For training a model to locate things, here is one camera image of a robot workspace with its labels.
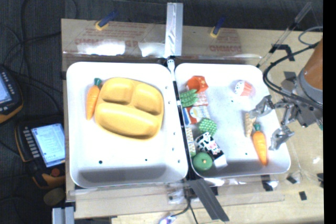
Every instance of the clear plastic panel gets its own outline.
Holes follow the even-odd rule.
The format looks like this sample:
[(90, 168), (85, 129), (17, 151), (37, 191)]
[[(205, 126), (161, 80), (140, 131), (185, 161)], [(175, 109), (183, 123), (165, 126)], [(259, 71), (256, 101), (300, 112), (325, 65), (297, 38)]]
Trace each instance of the clear plastic panel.
[[(234, 28), (234, 22), (249, 20), (251, 16), (250, 9), (228, 8), (226, 23), (220, 29), (219, 34), (213, 37), (211, 32), (216, 22), (207, 18), (207, 14), (212, 13), (220, 16), (222, 12), (219, 12), (220, 9), (213, 7), (209, 9), (206, 6), (202, 6), (202, 0), (197, 1), (201, 5), (196, 6), (190, 1), (185, 3), (184, 6), (182, 55), (175, 58), (177, 66), (188, 62), (255, 66), (263, 58), (263, 55), (268, 52), (271, 45), (284, 33), (286, 27), (292, 23), (288, 22), (286, 24), (282, 21), (279, 25), (269, 25), (267, 17), (261, 18), (259, 16), (260, 13), (256, 10), (252, 15), (255, 16), (255, 19), (257, 18), (261, 21), (259, 25), (255, 25), (254, 30), (236, 29)], [(222, 1), (223, 5), (227, 4), (228, 7), (235, 6), (235, 2), (239, 2), (239, 0)], [(297, 13), (293, 15), (294, 20), (305, 3), (293, 2), (292, 4), (293, 7), (297, 7)], [(106, 28), (107, 31), (97, 30), (95, 24), (113, 10), (118, 10), (119, 15), (114, 21), (109, 22)], [(63, 72), (66, 72), (71, 64), (78, 61), (159, 63), (166, 66), (164, 49), (162, 49), (165, 43), (166, 11), (166, 4), (119, 0), (67, 0), (67, 18), (62, 20)], [(314, 17), (313, 10), (307, 13), (305, 18), (307, 16)], [(307, 25), (309, 23), (305, 24), (305, 18), (301, 21), (301, 30), (302, 28), (304, 28), (303, 30), (308, 28)], [(195, 19), (199, 24), (191, 25), (190, 22), (194, 22)], [(279, 28), (282, 30), (274, 31), (270, 35), (265, 30), (256, 30), (260, 28)], [(295, 31), (289, 33), (285, 42), (290, 45), (298, 44), (298, 35), (299, 33)], [(315, 33), (307, 33), (307, 36), (311, 36), (314, 42), (319, 39)], [(104, 50), (104, 46), (107, 44), (108, 46), (113, 44), (112, 52), (110, 48), (107, 51)], [(101, 46), (100, 53), (97, 50), (97, 46)], [(297, 48), (300, 48), (300, 45), (292, 46), (293, 51)], [(269, 62), (285, 54), (284, 50), (277, 51)], [(284, 79), (284, 71), (293, 71), (298, 74), (308, 58), (309, 55), (307, 54), (298, 56), (297, 62), (299, 62), (299, 65), (296, 62), (295, 68), (294, 65), (291, 65), (291, 62), (290, 65), (286, 62), (282, 69), (269, 74), (270, 79), (274, 83), (280, 84)], [(270, 94), (274, 103), (281, 100), (280, 95), (274, 92)], [(67, 95), (65, 94), (64, 97), (64, 102), (67, 104)], [(282, 112), (278, 110), (277, 115), (279, 119), (283, 116)], [(318, 145), (318, 147), (308, 152), (309, 156), (307, 158), (307, 151), (300, 150), (297, 152), (296, 150), (298, 148), (297, 143), (300, 143), (302, 136), (307, 134), (297, 122), (292, 124), (294, 125), (293, 129), (298, 131), (298, 133), (286, 142), (291, 165), (284, 173), (204, 177), (209, 186), (216, 188), (218, 191), (217, 199), (221, 205), (281, 201), (285, 198), (281, 192), (281, 185), (286, 188), (288, 182), (300, 183), (302, 177), (307, 177), (317, 184), (321, 182), (317, 174), (323, 174), (323, 133), (317, 126), (309, 126), (310, 138), (305, 140), (305, 142), (309, 144), (309, 148), (313, 148), (313, 145)], [(304, 162), (301, 163), (300, 160), (303, 155), (305, 155)], [(70, 178), (68, 143), (66, 168), (68, 201), (87, 202), (89, 205), (93, 205), (92, 202), (94, 201), (104, 200), (111, 204), (110, 208), (113, 208), (113, 205), (132, 199), (134, 208), (131, 211), (125, 207), (115, 206), (112, 212), (115, 215), (183, 209), (186, 204), (184, 192), (190, 188), (187, 180), (194, 176), (194, 172), (190, 170), (186, 178), (180, 182), (81, 188), (76, 186)], [(148, 202), (146, 208), (142, 206), (144, 196), (148, 198), (146, 200)], [(202, 207), (202, 204), (197, 200), (194, 200), (193, 203), (195, 208)], [(108, 209), (104, 209), (99, 214), (108, 216), (111, 215), (111, 212)], [(81, 212), (75, 212), (75, 216), (81, 218)]]

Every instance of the toy carrot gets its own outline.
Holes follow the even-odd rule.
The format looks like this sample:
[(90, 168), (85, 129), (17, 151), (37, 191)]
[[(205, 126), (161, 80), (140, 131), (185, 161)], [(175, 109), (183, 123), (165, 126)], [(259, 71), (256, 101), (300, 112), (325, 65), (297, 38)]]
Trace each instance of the toy carrot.
[(86, 97), (86, 119), (91, 120), (94, 109), (96, 107), (96, 103), (98, 100), (98, 95), (100, 92), (99, 84), (101, 83), (101, 80), (99, 78), (95, 78), (94, 85), (91, 86), (91, 88), (88, 91), (87, 97)]
[(268, 164), (267, 158), (267, 146), (266, 146), (266, 137), (260, 131), (260, 124), (256, 123), (254, 125), (256, 132), (252, 135), (252, 140), (254, 144), (254, 148), (258, 154), (258, 157), (263, 165)]

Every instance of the black wire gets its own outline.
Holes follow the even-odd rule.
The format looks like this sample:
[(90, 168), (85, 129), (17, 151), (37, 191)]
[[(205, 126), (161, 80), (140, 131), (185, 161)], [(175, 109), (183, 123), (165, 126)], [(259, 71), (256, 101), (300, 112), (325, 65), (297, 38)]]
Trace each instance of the black wire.
[(6, 149), (8, 149), (10, 152), (12, 152), (14, 155), (21, 157), (20, 154), (18, 154), (15, 150), (11, 149), (9, 146), (7, 146), (4, 142), (0, 141), (0, 144), (5, 147)]
[(314, 27), (310, 27), (307, 30), (303, 31), (298, 37), (299, 41), (304, 45), (313, 46), (314, 44), (304, 42), (301, 38), (304, 34), (310, 32), (310, 31), (313, 31), (313, 30), (317, 30), (317, 29), (323, 30), (323, 26), (314, 26)]
[[(24, 0), (22, 5), (21, 5), (21, 11), (20, 11), (20, 20), (21, 20), (21, 31), (22, 31), (22, 38), (23, 40), (27, 40), (26, 39), (26, 32), (25, 32), (25, 29), (26, 29), (26, 26), (25, 26), (25, 21), (24, 21), (24, 10), (25, 10), (25, 7), (27, 5), (29, 0)], [(57, 32), (57, 33), (53, 33), (52, 35), (59, 35), (60, 32)], [(22, 62), (25, 61), (27, 63), (26, 67), (27, 67), (27, 72), (28, 72), (28, 75), (30, 73), (30, 70), (29, 70), (29, 65), (28, 65), (28, 59), (27, 59), (27, 55), (26, 55), (26, 48), (25, 46), (23, 45), (22, 47)]]
[(194, 213), (194, 210), (191, 207), (191, 200), (189, 198), (187, 198), (187, 206), (186, 206), (186, 208), (184, 208), (183, 211), (181, 211), (179, 213), (171, 215), (171, 217), (176, 217), (176, 216), (182, 215), (182, 214), (186, 213), (189, 209), (191, 210), (191, 213), (193, 214), (193, 217), (194, 217), (194, 220), (195, 220), (196, 224), (198, 224), (196, 216), (195, 216), (195, 213)]
[(6, 60), (7, 58), (9, 57), (9, 55), (11, 54), (11, 52), (19, 45), (25, 45), (29, 42), (32, 42), (32, 41), (40, 41), (40, 40), (45, 40), (47, 38), (51, 38), (51, 37), (56, 37), (56, 36), (59, 36), (61, 34), (61, 32), (56, 32), (56, 33), (53, 33), (53, 34), (49, 34), (49, 35), (44, 35), (44, 36), (39, 36), (39, 37), (34, 37), (34, 38), (28, 38), (28, 39), (25, 39), (23, 41), (20, 41), (14, 45), (12, 45), (10, 48), (9, 48), (9, 51), (7, 52), (6, 54), (6, 57), (3, 61), (3, 65), (5, 66), (5, 63), (6, 63)]
[(47, 91), (41, 89), (40, 87), (37, 87), (36, 85), (33, 85), (33, 84), (29, 83), (29, 82), (26, 82), (26, 81), (22, 81), (22, 83), (27, 84), (28, 86), (30, 86), (30, 87), (32, 87), (32, 88), (35, 88), (35, 89), (41, 91), (42, 93), (44, 93), (47, 97), (50, 98), (50, 100), (52, 101), (52, 103), (53, 103), (53, 105), (55, 106), (56, 110), (57, 110), (59, 113), (62, 112), (61, 109), (60, 109), (60, 107), (58, 106), (58, 103), (56, 102), (56, 100), (55, 100), (55, 99), (54, 99), (54, 98), (53, 98)]
[(174, 215), (171, 215), (171, 217), (176, 217), (176, 216), (178, 216), (178, 215), (182, 215), (182, 214), (186, 213), (186, 212), (189, 210), (190, 207), (191, 207), (191, 201), (190, 201), (190, 199), (187, 199), (187, 207), (184, 208), (183, 211), (181, 211), (181, 212), (179, 212), (179, 213), (176, 213), (176, 214), (174, 214)]
[(307, 47), (307, 48), (305, 48), (305, 49), (302, 49), (302, 50), (299, 50), (299, 51), (297, 51), (297, 52), (288, 54), (287, 56), (284, 56), (284, 57), (278, 59), (278, 60), (275, 61), (274, 63), (271, 63), (271, 65), (265, 69), (265, 71), (263, 72), (262, 75), (263, 75), (263, 81), (264, 81), (264, 83), (265, 83), (266, 86), (269, 87), (272, 91), (274, 91), (274, 92), (276, 92), (276, 93), (278, 93), (278, 94), (281, 94), (281, 95), (283, 95), (283, 96), (285, 96), (285, 97), (288, 97), (288, 98), (290, 98), (290, 99), (293, 99), (293, 100), (296, 100), (296, 101), (299, 100), (299, 101), (301, 101), (302, 103), (308, 104), (308, 105), (310, 105), (310, 106), (312, 106), (312, 107), (314, 107), (314, 108), (317, 108), (317, 109), (319, 109), (319, 110), (323, 110), (323, 105), (320, 105), (320, 104), (317, 104), (317, 103), (315, 103), (315, 102), (313, 102), (313, 101), (310, 101), (310, 100), (308, 100), (308, 99), (302, 98), (302, 97), (300, 97), (300, 96), (298, 96), (298, 95), (296, 95), (296, 94), (294, 94), (294, 93), (287, 94), (287, 93), (285, 93), (285, 92), (282, 91), (282, 88), (281, 88), (281, 87), (275, 85), (274, 83), (272, 83), (272, 82), (267, 78), (267, 75), (268, 75), (268, 73), (270, 72), (270, 70), (271, 70), (274, 66), (276, 66), (278, 63), (280, 63), (280, 62), (282, 62), (282, 61), (284, 61), (284, 60), (286, 60), (286, 59), (288, 59), (288, 58), (290, 58), (290, 57), (293, 57), (293, 56), (295, 56), (295, 55), (297, 55), (297, 54), (300, 54), (300, 53), (302, 53), (302, 52), (304, 52), (304, 51), (306, 51), (306, 50), (312, 49), (312, 48), (316, 47), (317, 44), (318, 44), (318, 43), (314, 44), (313, 46), (309, 46), (309, 47)]
[(22, 217), (20, 216), (20, 214), (18, 213), (18, 210), (17, 210), (17, 207), (16, 207), (16, 204), (15, 204), (15, 199), (18, 198), (20, 199), (20, 197), (15, 197), (15, 185), (14, 185), (14, 160), (12, 161), (12, 193), (10, 194), (11, 197), (12, 197), (12, 201), (13, 201), (13, 206), (14, 206), (14, 210), (16, 212), (16, 215), (17, 217), (19, 218), (19, 220), (22, 222), (22, 223), (25, 223), (25, 221), (22, 219)]
[(7, 69), (8, 71), (10, 71), (10, 72), (12, 73), (12, 75), (13, 75), (14, 77), (16, 77), (16, 78), (22, 77), (22, 78), (25, 78), (25, 79), (27, 79), (27, 80), (31, 80), (31, 81), (33, 81), (33, 82), (37, 82), (37, 83), (41, 84), (42, 86), (44, 86), (44, 87), (46, 87), (46, 88), (49, 88), (49, 89), (51, 89), (51, 90), (53, 90), (53, 91), (55, 91), (55, 92), (58, 92), (58, 93), (60, 93), (60, 94), (63, 94), (63, 91), (57, 90), (56, 88), (54, 88), (54, 87), (52, 87), (52, 86), (49, 86), (48, 84), (45, 84), (45, 83), (43, 83), (42, 81), (39, 81), (39, 80), (37, 80), (37, 79), (33, 79), (32, 77), (29, 77), (29, 76), (27, 76), (27, 75), (21, 74), (21, 73), (16, 72), (16, 71), (14, 71), (14, 70), (12, 70), (12, 69), (8, 69), (7, 67), (6, 67), (6, 69)]
[(193, 214), (193, 217), (194, 217), (194, 220), (195, 220), (196, 224), (198, 224), (198, 221), (197, 221), (197, 219), (196, 219), (196, 216), (195, 216), (194, 210), (193, 210), (193, 208), (192, 208), (192, 206), (191, 206), (191, 205), (190, 205), (190, 210), (191, 210), (191, 213)]
[(0, 26), (4, 27), (5, 29), (7, 29), (7, 31), (9, 31), (14, 37), (15, 39), (20, 42), (21, 40), (19, 39), (19, 37), (17, 36), (17, 34), (11, 30), (7, 25), (3, 24), (3, 23), (0, 23)]

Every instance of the yellow plate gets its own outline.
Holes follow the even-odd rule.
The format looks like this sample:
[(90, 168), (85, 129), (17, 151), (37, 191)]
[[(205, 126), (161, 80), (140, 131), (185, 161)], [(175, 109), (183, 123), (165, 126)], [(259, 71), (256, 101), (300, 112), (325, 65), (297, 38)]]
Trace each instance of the yellow plate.
[(137, 80), (111, 78), (100, 90), (94, 119), (112, 134), (146, 140), (159, 132), (163, 111), (163, 97), (157, 88)]

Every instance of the metal bracket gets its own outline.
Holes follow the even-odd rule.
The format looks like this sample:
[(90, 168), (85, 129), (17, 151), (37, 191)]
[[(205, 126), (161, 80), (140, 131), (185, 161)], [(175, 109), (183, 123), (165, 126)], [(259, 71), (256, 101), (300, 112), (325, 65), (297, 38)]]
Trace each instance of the metal bracket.
[(202, 202), (212, 220), (220, 219), (221, 221), (229, 221), (229, 217), (224, 212), (215, 194), (204, 179), (190, 180), (188, 183)]
[(73, 206), (53, 208), (52, 224), (75, 224), (74, 212), (75, 209)]
[(270, 113), (275, 107), (271, 101), (272, 96), (265, 96), (257, 105), (256, 108), (249, 112), (250, 118), (262, 117)]
[(289, 128), (285, 125), (276, 129), (272, 134), (269, 150), (278, 150), (280, 145), (286, 142), (293, 135), (294, 132), (289, 130)]
[(278, 102), (275, 104), (275, 108), (284, 108), (285, 113), (282, 117), (281, 125), (287, 125), (294, 122), (297, 119), (298, 109), (294, 103)]
[[(271, 49), (271, 52), (273, 53), (275, 50), (285, 50), (287, 53), (287, 56), (290, 56), (292, 54), (292, 50), (290, 49), (289, 45), (286, 44), (280, 44), (275, 46), (274, 44), (272, 45), (273, 48)], [(290, 56), (288, 58), (289, 61), (295, 61), (294, 56)]]
[(183, 4), (167, 4), (166, 39), (164, 56), (181, 56), (182, 54)]

